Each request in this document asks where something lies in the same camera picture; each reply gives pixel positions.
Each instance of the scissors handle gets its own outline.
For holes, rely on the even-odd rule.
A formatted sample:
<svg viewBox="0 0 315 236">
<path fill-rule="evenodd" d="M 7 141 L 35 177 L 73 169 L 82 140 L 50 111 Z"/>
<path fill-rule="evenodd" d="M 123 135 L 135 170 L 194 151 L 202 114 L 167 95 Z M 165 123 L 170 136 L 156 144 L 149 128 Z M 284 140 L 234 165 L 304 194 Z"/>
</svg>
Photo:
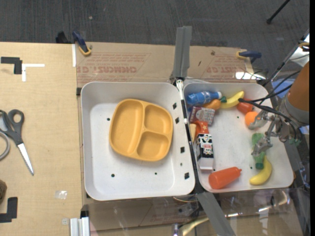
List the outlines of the scissors handle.
<svg viewBox="0 0 315 236">
<path fill-rule="evenodd" d="M 21 130 L 22 130 L 22 124 L 24 122 L 24 114 L 16 109 L 13 109 L 7 114 L 5 111 L 0 110 L 0 114 L 2 114 L 4 124 L 7 128 L 7 130 L 3 130 L 0 128 L 0 131 L 2 131 L 7 136 L 11 137 L 16 145 L 19 145 L 23 143 L 22 137 L 21 137 Z M 19 122 L 16 122 L 14 120 L 14 116 L 18 114 L 21 116 L 21 119 Z"/>
</svg>

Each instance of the yellow divided tray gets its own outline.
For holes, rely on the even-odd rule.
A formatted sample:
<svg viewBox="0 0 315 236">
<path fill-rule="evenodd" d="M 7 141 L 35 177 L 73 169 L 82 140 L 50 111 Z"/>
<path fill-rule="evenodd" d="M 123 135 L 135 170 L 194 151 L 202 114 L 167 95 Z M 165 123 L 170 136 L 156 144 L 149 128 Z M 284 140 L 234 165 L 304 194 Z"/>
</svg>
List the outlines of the yellow divided tray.
<svg viewBox="0 0 315 236">
<path fill-rule="evenodd" d="M 136 99 L 121 101 L 114 111 L 109 143 L 118 154 L 144 160 L 163 159 L 173 135 L 172 116 L 164 108 Z"/>
</svg>

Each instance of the dark floor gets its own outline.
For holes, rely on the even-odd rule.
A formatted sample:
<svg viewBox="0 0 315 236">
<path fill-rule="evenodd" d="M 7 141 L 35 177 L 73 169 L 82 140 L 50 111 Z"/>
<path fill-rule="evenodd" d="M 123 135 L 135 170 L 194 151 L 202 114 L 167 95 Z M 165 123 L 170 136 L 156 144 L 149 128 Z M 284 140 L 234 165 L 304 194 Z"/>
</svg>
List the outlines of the dark floor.
<svg viewBox="0 0 315 236">
<path fill-rule="evenodd" d="M 86 41 L 175 44 L 192 26 L 191 45 L 262 53 L 254 69 L 269 75 L 310 27 L 310 0 L 0 0 L 0 41 L 55 43 L 59 31 Z"/>
</svg>

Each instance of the scissors blade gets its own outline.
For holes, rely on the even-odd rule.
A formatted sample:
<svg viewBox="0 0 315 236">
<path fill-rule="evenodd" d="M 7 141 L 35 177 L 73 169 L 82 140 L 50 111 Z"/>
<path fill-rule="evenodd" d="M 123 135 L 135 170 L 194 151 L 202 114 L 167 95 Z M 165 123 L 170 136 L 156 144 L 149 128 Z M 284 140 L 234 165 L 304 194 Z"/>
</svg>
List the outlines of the scissors blade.
<svg viewBox="0 0 315 236">
<path fill-rule="evenodd" d="M 26 151 L 26 148 L 25 148 L 25 145 L 22 143 L 22 144 L 19 144 L 18 145 L 18 148 L 23 156 L 23 159 L 26 163 L 26 166 L 28 167 L 30 173 L 34 176 L 34 171 L 33 171 L 33 167 L 31 165 L 31 161 L 30 161 L 30 158 L 29 158 L 29 155 Z"/>
</svg>

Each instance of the banana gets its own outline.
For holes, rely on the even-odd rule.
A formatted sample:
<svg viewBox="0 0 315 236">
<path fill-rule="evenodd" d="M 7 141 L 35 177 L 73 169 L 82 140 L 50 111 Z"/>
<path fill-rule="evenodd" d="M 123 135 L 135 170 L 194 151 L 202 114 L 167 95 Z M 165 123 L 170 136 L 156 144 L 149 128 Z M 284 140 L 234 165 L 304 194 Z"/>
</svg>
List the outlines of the banana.
<svg viewBox="0 0 315 236">
<path fill-rule="evenodd" d="M 250 184 L 252 185 L 262 185 L 270 177 L 272 171 L 272 165 L 268 161 L 267 157 L 264 157 L 264 168 L 255 176 L 250 179 Z"/>
<path fill-rule="evenodd" d="M 238 99 L 244 98 L 244 91 L 239 91 L 235 95 L 233 95 L 231 98 L 228 98 L 226 102 L 222 102 L 220 108 L 231 108 L 239 104 Z"/>
</svg>

